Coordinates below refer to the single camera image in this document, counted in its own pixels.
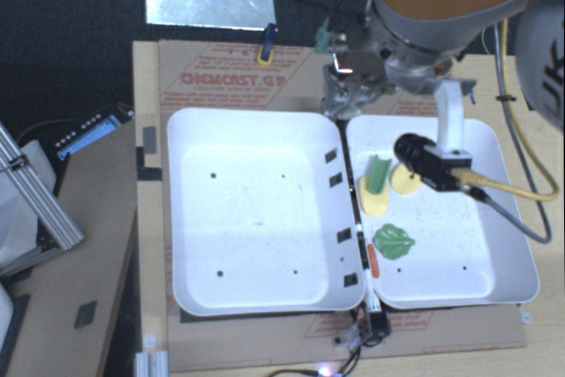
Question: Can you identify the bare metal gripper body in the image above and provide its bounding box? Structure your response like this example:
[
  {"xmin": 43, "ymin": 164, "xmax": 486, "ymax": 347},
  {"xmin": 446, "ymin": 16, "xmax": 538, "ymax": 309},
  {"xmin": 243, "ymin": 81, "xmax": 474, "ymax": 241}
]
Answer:
[{"xmin": 320, "ymin": 49, "xmax": 397, "ymax": 120}]

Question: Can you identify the green celery stick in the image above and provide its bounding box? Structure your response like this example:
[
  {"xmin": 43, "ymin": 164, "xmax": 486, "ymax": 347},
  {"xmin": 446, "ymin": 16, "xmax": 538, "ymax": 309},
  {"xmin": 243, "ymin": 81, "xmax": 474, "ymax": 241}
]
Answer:
[{"xmin": 368, "ymin": 154, "xmax": 393, "ymax": 195}]

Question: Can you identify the yellow round slice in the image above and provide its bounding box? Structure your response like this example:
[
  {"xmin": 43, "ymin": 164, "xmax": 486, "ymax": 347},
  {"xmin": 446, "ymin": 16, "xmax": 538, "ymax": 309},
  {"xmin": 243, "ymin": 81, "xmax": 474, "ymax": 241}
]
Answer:
[{"xmin": 388, "ymin": 162, "xmax": 423, "ymax": 196}]

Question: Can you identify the yellow oval slice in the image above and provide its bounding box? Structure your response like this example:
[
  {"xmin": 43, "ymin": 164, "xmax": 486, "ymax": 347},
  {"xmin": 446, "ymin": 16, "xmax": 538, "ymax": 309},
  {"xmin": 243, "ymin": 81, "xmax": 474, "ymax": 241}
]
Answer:
[{"xmin": 357, "ymin": 175, "xmax": 391, "ymax": 218}]

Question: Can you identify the thin black and white rod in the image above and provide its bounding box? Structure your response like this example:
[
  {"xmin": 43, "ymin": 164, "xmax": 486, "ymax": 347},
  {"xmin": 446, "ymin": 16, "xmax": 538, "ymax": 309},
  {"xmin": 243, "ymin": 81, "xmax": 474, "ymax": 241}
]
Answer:
[{"xmin": 336, "ymin": 117, "xmax": 382, "ymax": 316}]

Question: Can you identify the brown cardboard board, red print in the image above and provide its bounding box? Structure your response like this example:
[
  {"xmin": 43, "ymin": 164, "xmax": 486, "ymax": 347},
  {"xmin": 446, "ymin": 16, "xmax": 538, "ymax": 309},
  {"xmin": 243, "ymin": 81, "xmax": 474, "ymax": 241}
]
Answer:
[{"xmin": 157, "ymin": 40, "xmax": 529, "ymax": 373}]

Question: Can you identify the white plastic tray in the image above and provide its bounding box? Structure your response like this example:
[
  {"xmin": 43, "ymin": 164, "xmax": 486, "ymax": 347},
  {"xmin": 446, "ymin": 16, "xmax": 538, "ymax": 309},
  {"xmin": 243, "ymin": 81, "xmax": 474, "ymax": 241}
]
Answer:
[
  {"xmin": 166, "ymin": 107, "xmax": 368, "ymax": 318},
  {"xmin": 345, "ymin": 114, "xmax": 541, "ymax": 311}
]

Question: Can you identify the green lettuce leaf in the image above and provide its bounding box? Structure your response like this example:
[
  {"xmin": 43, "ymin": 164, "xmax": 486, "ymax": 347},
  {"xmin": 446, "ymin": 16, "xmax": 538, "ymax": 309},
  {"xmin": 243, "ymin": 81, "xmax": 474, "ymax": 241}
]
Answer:
[{"xmin": 371, "ymin": 222, "xmax": 417, "ymax": 260}]

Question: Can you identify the orange carrot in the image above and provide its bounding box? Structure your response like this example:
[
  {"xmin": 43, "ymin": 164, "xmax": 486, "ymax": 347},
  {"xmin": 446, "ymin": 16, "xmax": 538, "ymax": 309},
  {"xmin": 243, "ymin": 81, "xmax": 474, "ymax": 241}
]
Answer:
[{"xmin": 366, "ymin": 243, "xmax": 381, "ymax": 279}]

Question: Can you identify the black cylinder on white bracket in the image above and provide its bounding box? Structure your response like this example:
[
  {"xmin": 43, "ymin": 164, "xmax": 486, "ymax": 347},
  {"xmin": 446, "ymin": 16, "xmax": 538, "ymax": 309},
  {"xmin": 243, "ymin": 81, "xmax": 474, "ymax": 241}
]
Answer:
[{"xmin": 393, "ymin": 77, "xmax": 478, "ymax": 193}]

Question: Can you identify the black block with thin wires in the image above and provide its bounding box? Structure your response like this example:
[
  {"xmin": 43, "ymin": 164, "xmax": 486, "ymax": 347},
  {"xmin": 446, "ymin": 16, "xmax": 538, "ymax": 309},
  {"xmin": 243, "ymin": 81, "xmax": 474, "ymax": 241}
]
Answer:
[{"xmin": 351, "ymin": 307, "xmax": 393, "ymax": 346}]

